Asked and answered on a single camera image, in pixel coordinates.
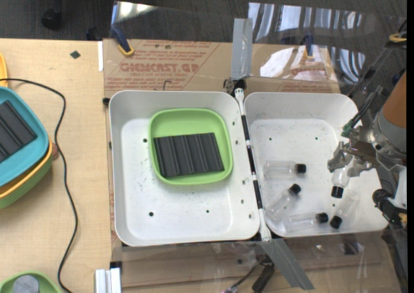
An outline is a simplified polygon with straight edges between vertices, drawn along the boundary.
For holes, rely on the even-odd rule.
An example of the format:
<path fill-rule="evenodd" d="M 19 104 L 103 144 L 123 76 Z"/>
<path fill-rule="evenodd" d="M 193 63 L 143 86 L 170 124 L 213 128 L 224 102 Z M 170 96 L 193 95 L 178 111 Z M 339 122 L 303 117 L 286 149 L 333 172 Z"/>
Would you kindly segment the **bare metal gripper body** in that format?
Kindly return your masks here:
<path fill-rule="evenodd" d="M 378 124 L 352 128 L 347 148 L 350 154 L 372 164 L 385 164 L 389 160 L 387 136 Z"/>

